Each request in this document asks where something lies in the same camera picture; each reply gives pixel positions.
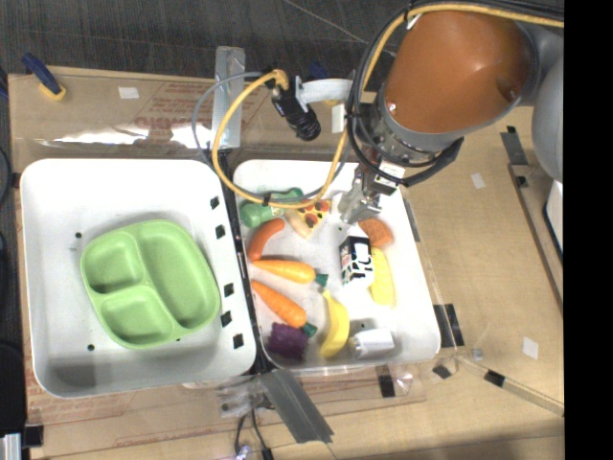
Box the orange toy sausage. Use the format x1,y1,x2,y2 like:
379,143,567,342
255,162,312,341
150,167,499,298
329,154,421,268
246,217,286,262

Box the purple toy grapes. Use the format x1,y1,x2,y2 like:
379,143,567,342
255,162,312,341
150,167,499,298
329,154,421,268
265,322,309,361

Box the small white bottle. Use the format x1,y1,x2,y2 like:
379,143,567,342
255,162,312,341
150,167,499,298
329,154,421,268
348,327,397,359

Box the orange toy carrot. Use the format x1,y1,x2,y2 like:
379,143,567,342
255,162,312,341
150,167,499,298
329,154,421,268
252,259,329,288
250,279,318,338

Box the brown toy biscuit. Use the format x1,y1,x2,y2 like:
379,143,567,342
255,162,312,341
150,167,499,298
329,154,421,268
357,217,396,250

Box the black cylinder on white bracket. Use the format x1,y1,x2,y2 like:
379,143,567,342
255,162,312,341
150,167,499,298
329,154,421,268
270,75,355,142

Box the green divided plate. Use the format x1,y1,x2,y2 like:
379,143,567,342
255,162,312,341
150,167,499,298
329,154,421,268
79,218,222,351

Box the white plastic tray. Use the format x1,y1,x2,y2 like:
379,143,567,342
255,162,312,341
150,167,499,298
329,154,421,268
232,159,443,371
18,157,259,399

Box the black and white carton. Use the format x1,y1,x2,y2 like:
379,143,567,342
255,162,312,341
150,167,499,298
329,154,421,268
338,235,375,288

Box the toy pizza slice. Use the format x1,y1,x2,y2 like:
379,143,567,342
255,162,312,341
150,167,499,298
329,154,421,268
284,198,332,240

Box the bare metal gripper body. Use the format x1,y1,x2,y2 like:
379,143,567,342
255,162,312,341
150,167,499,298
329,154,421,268
354,105,441,196

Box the yellow toy corn cob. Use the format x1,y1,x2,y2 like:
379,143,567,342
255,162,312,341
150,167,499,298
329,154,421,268
369,246,397,309

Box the brown cardboard board red print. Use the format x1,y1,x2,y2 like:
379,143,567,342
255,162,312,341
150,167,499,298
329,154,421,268
7,64,430,449

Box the yellow banana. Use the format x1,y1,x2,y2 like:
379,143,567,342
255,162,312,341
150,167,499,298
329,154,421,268
318,288,352,359

